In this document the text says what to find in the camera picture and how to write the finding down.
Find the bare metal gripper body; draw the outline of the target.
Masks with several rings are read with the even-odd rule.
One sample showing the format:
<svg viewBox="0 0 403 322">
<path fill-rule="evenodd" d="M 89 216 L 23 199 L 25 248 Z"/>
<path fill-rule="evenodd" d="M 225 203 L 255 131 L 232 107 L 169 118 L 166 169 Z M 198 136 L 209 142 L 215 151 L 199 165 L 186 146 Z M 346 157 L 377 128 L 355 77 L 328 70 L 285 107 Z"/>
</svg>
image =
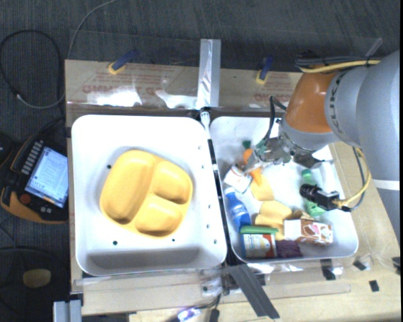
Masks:
<svg viewBox="0 0 403 322">
<path fill-rule="evenodd" d="M 292 159 L 294 145 L 287 138 L 263 138 L 255 148 L 255 154 L 262 162 L 273 164 L 288 163 Z"/>
</svg>

